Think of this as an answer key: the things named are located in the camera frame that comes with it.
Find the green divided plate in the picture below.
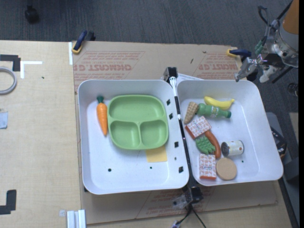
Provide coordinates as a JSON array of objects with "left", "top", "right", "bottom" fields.
[{"left": 107, "top": 94, "right": 170, "bottom": 151}]

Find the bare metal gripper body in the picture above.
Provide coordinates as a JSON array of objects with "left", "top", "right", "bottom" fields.
[{"left": 258, "top": 38, "right": 299, "bottom": 68}]

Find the thin black and white rod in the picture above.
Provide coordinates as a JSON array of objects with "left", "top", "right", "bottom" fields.
[{"left": 170, "top": 76, "right": 192, "bottom": 188}]

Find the white paper sheet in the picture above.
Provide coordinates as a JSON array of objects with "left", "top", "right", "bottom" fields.
[{"left": 176, "top": 73, "right": 205, "bottom": 81}]

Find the tan round biscuit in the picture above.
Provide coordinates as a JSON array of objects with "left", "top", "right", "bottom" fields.
[{"left": 215, "top": 157, "right": 238, "bottom": 181}]

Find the black block with thin wires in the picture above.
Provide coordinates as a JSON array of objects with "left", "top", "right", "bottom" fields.
[
  {"left": 163, "top": 66, "right": 179, "bottom": 82},
  {"left": 171, "top": 186, "right": 204, "bottom": 210}
]

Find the black cylinder on white bracket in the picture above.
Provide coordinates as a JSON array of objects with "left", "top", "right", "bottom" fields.
[{"left": 247, "top": 66, "right": 273, "bottom": 83}]

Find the orange and white carton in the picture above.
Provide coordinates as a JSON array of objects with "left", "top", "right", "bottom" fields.
[
  {"left": 185, "top": 115, "right": 213, "bottom": 140},
  {"left": 199, "top": 153, "right": 218, "bottom": 181}
]

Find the yellow flat cheese slice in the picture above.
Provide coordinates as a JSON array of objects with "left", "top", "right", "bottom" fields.
[{"left": 145, "top": 144, "right": 169, "bottom": 163}]

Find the orange carrot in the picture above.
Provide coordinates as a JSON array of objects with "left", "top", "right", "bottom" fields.
[{"left": 95, "top": 95, "right": 109, "bottom": 137}]

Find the green bottle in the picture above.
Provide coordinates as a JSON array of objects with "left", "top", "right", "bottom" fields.
[{"left": 196, "top": 103, "right": 232, "bottom": 119}]

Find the orange sausage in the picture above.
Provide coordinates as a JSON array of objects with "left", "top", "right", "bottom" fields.
[{"left": 204, "top": 130, "right": 222, "bottom": 160}]

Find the yellow banana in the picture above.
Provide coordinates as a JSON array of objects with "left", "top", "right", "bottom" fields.
[{"left": 203, "top": 95, "right": 236, "bottom": 111}]

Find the white can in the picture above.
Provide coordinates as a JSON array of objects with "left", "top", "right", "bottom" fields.
[{"left": 220, "top": 140, "right": 245, "bottom": 158}]

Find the green ridged toy vegetable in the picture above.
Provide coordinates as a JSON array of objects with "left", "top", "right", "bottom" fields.
[{"left": 195, "top": 135, "right": 217, "bottom": 155}]

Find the brown cardboard board red print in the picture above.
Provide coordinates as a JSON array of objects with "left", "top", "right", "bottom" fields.
[{"left": 72, "top": 40, "right": 279, "bottom": 225}]

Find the white plastic tray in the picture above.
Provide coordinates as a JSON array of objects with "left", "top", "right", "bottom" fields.
[
  {"left": 176, "top": 79, "right": 284, "bottom": 187},
  {"left": 77, "top": 79, "right": 190, "bottom": 196}
]

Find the tan waffle cone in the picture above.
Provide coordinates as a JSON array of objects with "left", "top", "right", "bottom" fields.
[{"left": 183, "top": 101, "right": 200, "bottom": 125}]

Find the white tape roll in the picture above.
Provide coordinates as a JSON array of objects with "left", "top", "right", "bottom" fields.
[{"left": 0, "top": 66, "right": 18, "bottom": 95}]

